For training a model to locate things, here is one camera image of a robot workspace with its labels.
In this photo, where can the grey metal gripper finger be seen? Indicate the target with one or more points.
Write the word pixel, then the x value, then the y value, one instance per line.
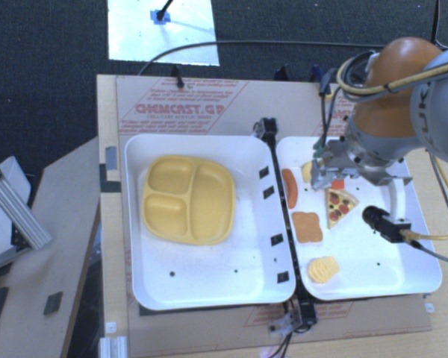
pixel 317 175
pixel 329 180

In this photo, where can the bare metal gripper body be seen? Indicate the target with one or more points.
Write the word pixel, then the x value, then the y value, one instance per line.
pixel 352 162

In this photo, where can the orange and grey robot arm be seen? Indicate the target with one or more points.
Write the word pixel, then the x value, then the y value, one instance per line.
pixel 394 88

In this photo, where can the red cube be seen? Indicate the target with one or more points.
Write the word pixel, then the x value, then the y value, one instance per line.
pixel 338 184

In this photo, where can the pale yellow round toy food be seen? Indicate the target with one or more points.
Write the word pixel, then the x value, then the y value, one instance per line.
pixel 307 172

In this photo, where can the pizza slice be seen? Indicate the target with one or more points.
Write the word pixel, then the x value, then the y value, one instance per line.
pixel 338 207

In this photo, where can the red sausage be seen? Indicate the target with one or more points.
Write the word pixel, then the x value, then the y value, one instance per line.
pixel 291 188

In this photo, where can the thin black and white rod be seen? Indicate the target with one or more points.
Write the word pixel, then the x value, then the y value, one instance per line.
pixel 285 215

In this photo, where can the brown toast slice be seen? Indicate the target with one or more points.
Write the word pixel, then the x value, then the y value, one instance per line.
pixel 307 228

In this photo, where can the yellow ridged biscuit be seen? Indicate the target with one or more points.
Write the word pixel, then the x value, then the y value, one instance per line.
pixel 323 270

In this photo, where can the white plastic tray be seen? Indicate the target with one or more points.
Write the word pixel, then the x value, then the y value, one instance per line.
pixel 209 274
pixel 369 267

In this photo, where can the yellow divided plate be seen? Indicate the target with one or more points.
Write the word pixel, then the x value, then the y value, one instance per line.
pixel 188 200

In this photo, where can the brown cardboard board red print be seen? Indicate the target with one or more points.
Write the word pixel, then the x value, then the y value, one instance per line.
pixel 194 99

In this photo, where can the black cylinder on white bracket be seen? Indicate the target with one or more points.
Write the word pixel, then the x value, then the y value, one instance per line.
pixel 386 224

